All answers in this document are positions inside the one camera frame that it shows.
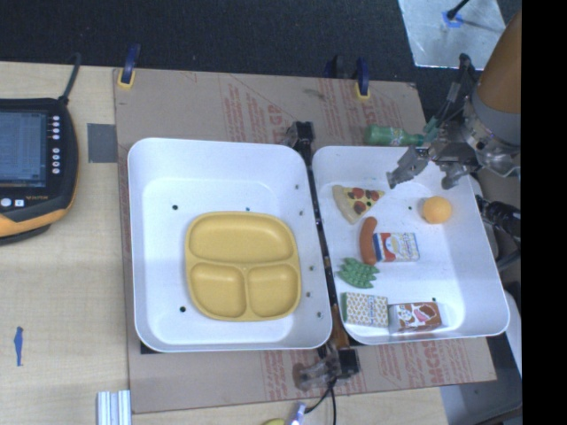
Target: green toy bottle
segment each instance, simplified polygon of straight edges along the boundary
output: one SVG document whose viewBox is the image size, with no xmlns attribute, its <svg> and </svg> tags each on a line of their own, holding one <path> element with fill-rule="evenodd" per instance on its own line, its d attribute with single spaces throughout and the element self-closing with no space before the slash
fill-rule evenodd
<svg viewBox="0 0 567 425">
<path fill-rule="evenodd" d="M 378 146 L 421 146 L 423 135 L 410 134 L 400 127 L 383 127 L 370 124 L 364 129 L 364 142 Z"/>
</svg>

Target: yellow object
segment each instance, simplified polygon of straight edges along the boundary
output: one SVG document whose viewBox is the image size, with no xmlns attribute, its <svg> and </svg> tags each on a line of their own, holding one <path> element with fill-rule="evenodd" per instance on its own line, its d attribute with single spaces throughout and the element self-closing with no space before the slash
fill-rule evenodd
<svg viewBox="0 0 567 425">
<path fill-rule="evenodd" d="M 370 98 L 370 89 L 368 90 L 366 95 L 362 95 L 361 94 L 361 88 L 358 86 L 357 81 L 354 83 L 354 92 L 356 93 L 356 97 L 358 99 L 360 99 L 361 101 L 366 101 L 367 99 Z"/>
<path fill-rule="evenodd" d="M 429 223 L 443 223 L 453 213 L 453 207 L 446 198 L 435 196 L 423 202 L 422 214 Z"/>
<path fill-rule="evenodd" d="M 185 267 L 193 303 L 217 320 L 274 320 L 299 303 L 295 237 L 269 214 L 201 214 L 187 230 Z"/>
<path fill-rule="evenodd" d="M 132 71 L 132 76 L 130 77 L 130 81 L 128 83 L 122 81 L 123 74 L 124 68 L 121 68 L 118 72 L 118 80 L 116 81 L 116 84 L 122 89 L 131 89 L 132 85 L 134 85 L 134 79 L 136 78 L 136 71 Z"/>
<path fill-rule="evenodd" d="M 522 112 L 522 9 L 506 26 L 475 88 L 489 109 Z"/>
<path fill-rule="evenodd" d="M 77 185 L 79 183 L 78 177 L 74 185 L 73 196 L 65 209 L 57 209 L 56 211 L 48 212 L 47 214 L 34 217 L 32 219 L 17 222 L 0 214 L 0 237 L 19 235 L 27 231 L 35 230 L 37 228 L 51 225 L 53 222 L 62 219 L 73 206 L 74 199 L 77 196 Z"/>
</svg>

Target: dark carpet floor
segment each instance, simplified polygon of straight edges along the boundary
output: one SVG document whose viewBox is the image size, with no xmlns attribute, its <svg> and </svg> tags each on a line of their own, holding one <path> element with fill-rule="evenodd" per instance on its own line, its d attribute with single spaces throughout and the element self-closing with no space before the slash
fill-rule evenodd
<svg viewBox="0 0 567 425">
<path fill-rule="evenodd" d="M 522 6 L 497 3 L 505 23 Z M 139 67 L 192 71 L 322 76 L 364 57 L 371 80 L 414 82 L 426 118 L 454 78 L 415 66 L 398 0 L 0 0 L 0 61 L 121 66 L 129 43 Z"/>
</svg>

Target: blue clamp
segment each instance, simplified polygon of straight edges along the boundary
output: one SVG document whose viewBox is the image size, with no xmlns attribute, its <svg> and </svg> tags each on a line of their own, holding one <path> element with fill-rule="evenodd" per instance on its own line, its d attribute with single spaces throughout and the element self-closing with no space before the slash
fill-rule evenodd
<svg viewBox="0 0 567 425">
<path fill-rule="evenodd" d="M 368 99 L 370 97 L 369 91 L 369 67 L 364 58 L 359 57 L 356 60 L 356 96 L 359 99 Z"/>
<path fill-rule="evenodd" d="M 345 72 L 345 59 L 342 55 L 335 55 L 328 61 L 322 76 L 326 79 L 347 79 L 349 75 Z"/>
<path fill-rule="evenodd" d="M 449 28 L 458 28 L 463 24 L 462 16 L 459 13 L 456 13 L 453 19 L 449 18 L 447 11 L 444 11 L 441 14 L 443 16 L 445 25 L 447 25 Z"/>
<path fill-rule="evenodd" d="M 118 74 L 118 85 L 124 89 L 131 89 L 134 85 L 134 78 L 136 77 L 136 62 L 140 56 L 142 46 L 138 43 L 131 43 L 128 45 L 128 52 L 126 54 L 126 62 L 124 67 L 121 68 Z"/>
</svg>

